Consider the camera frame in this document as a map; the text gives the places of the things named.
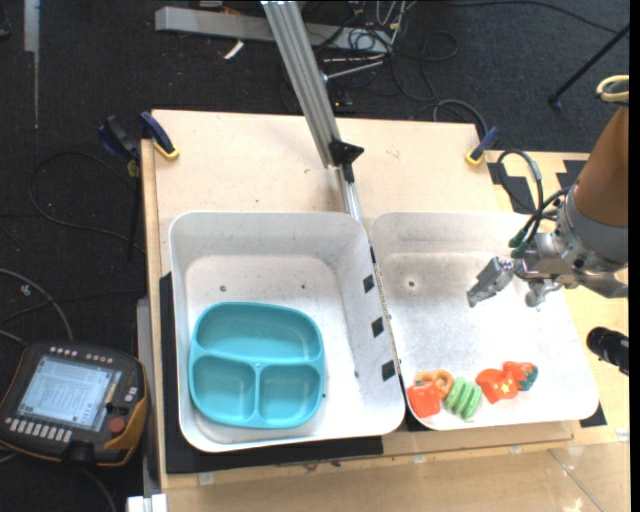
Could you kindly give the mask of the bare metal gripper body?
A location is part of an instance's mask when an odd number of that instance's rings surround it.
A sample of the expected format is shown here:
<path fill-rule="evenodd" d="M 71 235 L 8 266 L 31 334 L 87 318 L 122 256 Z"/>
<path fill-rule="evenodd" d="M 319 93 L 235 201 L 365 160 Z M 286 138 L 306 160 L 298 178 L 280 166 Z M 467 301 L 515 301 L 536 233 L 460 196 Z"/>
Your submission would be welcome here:
<path fill-rule="evenodd" d="M 615 277 L 626 266 L 576 235 L 560 232 L 538 232 L 513 250 L 513 272 L 519 279 L 551 279 L 562 288 L 584 287 L 608 299 L 628 298 L 628 285 Z"/>

